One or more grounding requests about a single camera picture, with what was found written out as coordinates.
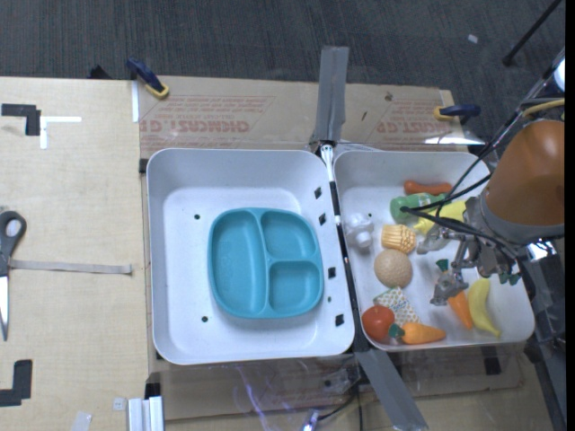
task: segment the scissors blade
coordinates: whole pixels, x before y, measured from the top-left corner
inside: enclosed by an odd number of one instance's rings
[[[0,277],[0,319],[2,319],[2,337],[8,340],[8,276]]]

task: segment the banana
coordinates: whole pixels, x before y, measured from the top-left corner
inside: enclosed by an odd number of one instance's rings
[[[499,337],[501,335],[501,331],[493,325],[485,306],[490,287],[490,279],[487,277],[480,277],[469,287],[467,300],[469,301],[469,311],[471,312],[473,325],[477,329],[487,330],[495,337]]]

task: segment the blue divided plate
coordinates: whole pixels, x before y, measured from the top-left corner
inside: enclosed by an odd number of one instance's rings
[[[323,293],[314,230],[300,215],[248,207],[219,215],[209,231],[212,295],[242,318],[287,318],[310,311]]]

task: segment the blue clamp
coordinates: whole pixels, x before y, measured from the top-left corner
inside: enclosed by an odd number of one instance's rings
[[[146,89],[156,98],[163,99],[168,95],[170,88],[168,88],[166,84],[162,83],[158,77],[155,76],[154,72],[152,72],[142,61],[139,61],[134,57],[129,57],[126,61],[126,67],[134,74],[139,75],[142,80],[146,82]]]
[[[439,121],[451,121],[454,117],[462,117],[463,125],[470,117],[477,117],[482,112],[481,107],[474,104],[452,105],[451,107],[437,106],[433,110],[433,116]]]

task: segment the toy tomato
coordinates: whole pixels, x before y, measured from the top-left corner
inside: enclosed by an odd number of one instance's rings
[[[366,334],[380,343],[387,337],[389,327],[394,322],[394,312],[382,305],[372,306],[361,315],[361,323]]]

